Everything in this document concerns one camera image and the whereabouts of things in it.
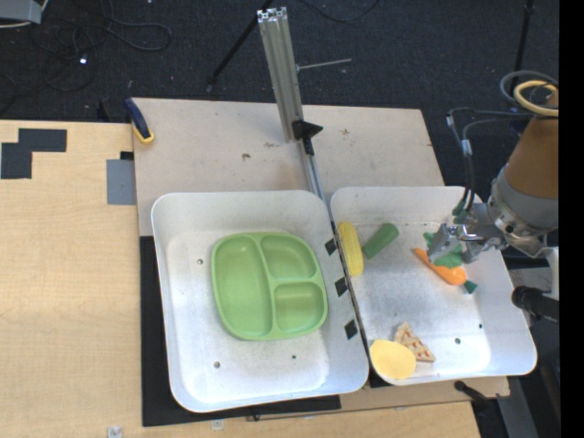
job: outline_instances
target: black tape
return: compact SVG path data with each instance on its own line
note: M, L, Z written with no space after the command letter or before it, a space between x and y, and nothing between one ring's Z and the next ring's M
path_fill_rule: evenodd
M337 295L339 297L342 296L345 292L347 292L349 288L347 287L347 281L345 280L344 277L335 282L335 288L337 289Z
M0 179L31 179L34 151L66 150L67 130L18 129L18 142L2 143Z
M120 151L120 159L123 161L133 161L134 151Z
M345 334L347 334L347 339L351 339L358 332L357 323L355 323L354 319L345 325Z
M335 253L335 250L337 249L337 244L335 243L335 239L331 238L330 240L328 240L328 242L325 243L325 247L327 248L329 255L332 255L333 253Z

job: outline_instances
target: black cable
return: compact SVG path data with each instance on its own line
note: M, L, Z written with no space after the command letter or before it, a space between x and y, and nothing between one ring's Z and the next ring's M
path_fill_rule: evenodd
M552 86L558 88L559 87L559 82L552 78L549 75L546 75L544 73L539 73L538 71L533 71L533 70L527 70L527 69L522 69L522 70L518 70L518 71L512 71L511 73L507 73L506 75L504 75L501 78L501 81L499 81L499 90L501 91L501 94L503 94L503 97L506 99L506 101L518 108L521 108L521 105L516 101L516 99L513 97L513 92L509 93L510 89L507 89L507 83L511 80L514 80L516 78L519 77L524 77L524 76L529 76L529 77L538 77L541 78L544 81L548 81Z
M4 75L4 74L0 73L0 78L6 79L9 83L9 85L12 87L12 90L14 91L13 94L0 95L0 102L4 102L4 101L6 102L6 105L4 105L0 109L0 115L2 115L4 112L6 112L8 109L10 109L10 106L16 100L18 86L16 85L15 81L12 78L10 78L8 75Z
M0 111L7 111L19 97L31 95L43 87L50 87L61 92L78 91L89 85L99 72L98 47L109 37L115 37L129 47L140 51L160 51L172 42L172 31L159 23L128 23L114 17L111 0L71 0L82 11L82 15L72 15L71 19L45 16L41 25L30 26L30 37L34 45L47 52L40 80L31 88L15 95L8 106ZM133 43L115 30L116 26L130 29L150 29L162 34L160 44L144 46Z
M461 136L458 134L456 121L454 118L455 113L461 112L468 112L474 115L488 115L490 118L475 120L464 125L461 139ZM447 125L453 133L456 142L461 148L461 153L463 154L465 187L461 202L464 203L465 211L470 212L473 206L473 202L475 201L475 167L473 164L472 151L470 150L470 141L468 140L468 131L476 125L485 123L495 123L503 120L529 120L533 117L533 113L530 112L501 112L497 110L473 109L470 107L460 107L449 110L447 114Z
M377 6L377 4L380 2L380 0L375 0L371 6L369 8L367 8L363 13L361 13L360 15L357 16L353 16L350 18L337 18L335 16L331 16L328 13L325 13L324 11L322 11L320 8L318 8L316 5L310 3L308 0L298 0L299 2L302 2L305 5L310 6L311 8L317 10L321 15L323 15L324 17L326 17L327 19L330 19L332 21L337 21L339 23L348 23L349 21L354 21L356 19L359 19L361 17L364 17L366 14L368 14L373 8L375 8L375 6Z

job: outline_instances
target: white tray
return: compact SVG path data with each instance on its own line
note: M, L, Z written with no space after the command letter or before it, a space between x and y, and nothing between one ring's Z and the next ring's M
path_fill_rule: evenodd
M169 193L151 211L162 294L171 391L193 412L318 397L359 389L369 361L344 277L326 205L306 191ZM314 250L327 290L328 316L292 339L237 339L216 309L211 253L240 232L288 232Z
M478 285L471 295L451 286L412 252L426 248L425 232L452 222L460 187L350 187L331 200L337 224L355 225L361 245L381 224L395 224L400 235L373 259L351 284L362 328L369 344L393 339L404 321L432 350L436 361L418 362L406 380L383 378L397 385L479 376L523 375L536 365L537 351L522 311L511 302L513 284L500 251L482 253L464 265Z

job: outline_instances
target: cable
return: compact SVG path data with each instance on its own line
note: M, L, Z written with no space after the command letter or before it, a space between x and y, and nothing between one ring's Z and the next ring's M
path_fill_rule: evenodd
M546 81L539 81L534 79L531 81L526 81L525 83L521 83L518 86L516 86L516 88L513 90L513 97L524 109L530 110L538 115L548 115L550 117L557 117L559 114L558 109L540 107L537 104L534 104L533 102L530 102L523 97L522 91L526 88L532 88L534 86L545 88L549 90L552 94L558 90L555 86L547 83Z
M31 26L29 35L32 42L50 55L41 68L40 80L32 88L24 92L16 92L10 104L17 97L30 95L44 86L61 92L85 88L98 73L99 52L97 49L109 36L116 37L134 49L149 52L163 50L172 42L172 32L167 26L158 23L127 23L114 17L111 0L71 1L82 10L82 16L72 15L70 20L61 17L45 17L42 25ZM114 30L115 25L122 26L121 33ZM162 34L163 39L156 45L138 45L122 35L124 27L139 30L153 29Z
M10 106L16 100L16 92L18 91L18 88L17 88L15 81L12 78L10 78L9 76L0 73L0 78L6 79L13 90L13 94L10 94L8 96L5 96L5 95L0 96L0 101L4 101L4 100L6 101L6 105L0 109L0 115L2 115L2 114L4 114L4 112L6 112L10 108Z
M468 112L474 115L488 115L490 116L490 118L475 120L464 125L461 139L456 129L456 122L454 119L454 114L460 112ZM473 164L473 153L471 149L471 144L470 141L468 140L468 131L471 128L475 127L476 125L494 123L503 120L528 120L531 119L532 117L533 115L530 113L480 110L473 109L470 107L461 107L457 109L451 109L448 111L447 125L451 132L453 133L454 137L456 138L456 142L460 146L461 153L463 154L465 187L463 197L461 198L461 203L464 204L464 210L466 212L470 212L473 206L473 202L475 201L475 167Z
M337 21L337 22L340 22L340 23L347 23L347 22L349 22L349 21L354 21L355 19L359 19L359 18L361 18L361 17L365 16L366 14L368 14L368 13L369 13L369 11L371 11L373 8L375 8L375 6L377 6L377 4L380 2L380 0L375 0L375 1L374 1L374 2L371 4L371 6L370 6L370 7L369 7L367 10L365 10L363 13L361 13L360 15L353 16L353 17L351 17L351 18L336 18L335 16L331 16L331 15L329 15L329 14L325 13L325 12L324 12L324 11L322 11L320 8L318 8L316 5L314 5L314 4L312 4L312 3L310 3L310 2L309 2L309 1L307 1L307 0L298 0L298 1L299 1L299 2L302 2L302 3L303 3L303 4L305 4L305 5L308 5L308 6L312 7L312 8L314 8L315 10L317 10L317 11L318 11L318 12L319 12L321 15L323 15L323 16L324 16L324 17L326 17L327 19L331 19L332 21Z
M499 82L499 89L501 91L501 94L503 94L503 97L507 100L507 102L511 105L516 106L516 107L522 107L522 106L516 101L516 99L511 94L509 94L509 92L507 91L507 88L506 88L506 84L511 79L519 78L519 77L538 77L538 78L544 79L545 81L549 81L555 87L559 86L559 82L557 82L551 76L548 76L544 73L539 73L538 71L532 71L532 70L526 70L526 69L519 70L519 71L512 71L511 73L508 73L501 78L501 81Z
M40 7L40 14L43 15L43 13L45 13L45 8L47 8L48 2L50 0L45 0L43 2L43 4ZM13 23L10 25L0 25L0 29L10 29L13 27L23 27L23 26L29 26L31 24L30 21L24 21L23 23Z

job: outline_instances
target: wooden table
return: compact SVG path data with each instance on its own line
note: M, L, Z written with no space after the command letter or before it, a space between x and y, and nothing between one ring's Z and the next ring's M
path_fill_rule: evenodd
M220 115L233 112L231 105L212 104ZM322 106L315 111L327 115ZM408 128L431 151L416 112ZM366 386L343 395L340 411L310 417L143 427L139 206L108 203L106 167L121 151L134 150L130 124L1 120L0 142L17 142L19 129L67 130L67 151L33 152L32 178L0 180L0 423L6 436L105 437L113 426L124 437L480 436L469 398L446 382ZM320 141L315 144L324 151L326 137ZM402 146L395 141L389 156ZM326 161L320 166L328 177ZM435 179L433 167L421 176ZM503 377L467 384L488 397L509 393Z

